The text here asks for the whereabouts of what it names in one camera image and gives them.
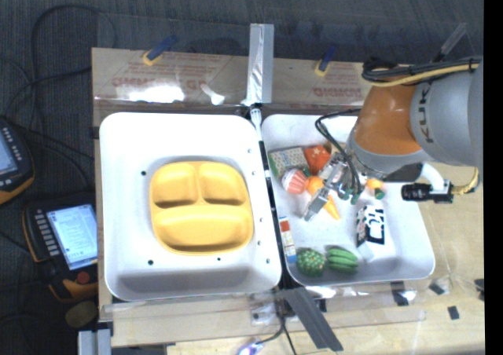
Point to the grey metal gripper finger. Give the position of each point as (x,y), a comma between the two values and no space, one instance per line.
(310,210)
(321,204)

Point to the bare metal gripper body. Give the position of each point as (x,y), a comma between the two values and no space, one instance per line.
(335,173)

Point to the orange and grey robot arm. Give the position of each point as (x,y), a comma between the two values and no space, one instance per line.
(393,121)

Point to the orange carrot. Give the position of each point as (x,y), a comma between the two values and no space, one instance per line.
(334,208)

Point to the orange round fruit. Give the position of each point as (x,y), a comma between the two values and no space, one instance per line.
(313,184)

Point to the orange carton with star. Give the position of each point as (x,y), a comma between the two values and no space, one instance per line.
(317,157)

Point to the pink cupcake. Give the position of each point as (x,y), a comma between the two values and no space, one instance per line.
(294,181)

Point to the white orange and blue packet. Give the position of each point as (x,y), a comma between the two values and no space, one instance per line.
(287,239)

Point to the small orange and green vegetable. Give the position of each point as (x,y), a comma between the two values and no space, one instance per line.
(375,185)

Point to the green patterned carton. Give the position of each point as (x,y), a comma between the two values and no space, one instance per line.
(287,159)

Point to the black and white carton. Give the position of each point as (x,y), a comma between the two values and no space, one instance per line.
(370,225)

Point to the green bananas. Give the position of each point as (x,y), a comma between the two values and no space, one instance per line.
(342,260)

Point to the white plastic tray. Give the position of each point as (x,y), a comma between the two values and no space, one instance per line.
(401,235)
(129,196)

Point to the yellow divided plate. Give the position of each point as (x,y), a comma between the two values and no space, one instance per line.
(200,208)

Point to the brown cardboard board red print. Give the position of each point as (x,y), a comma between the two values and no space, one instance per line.
(129,82)

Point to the black cylinder on white bracket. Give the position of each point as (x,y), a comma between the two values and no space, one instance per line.
(422,190)

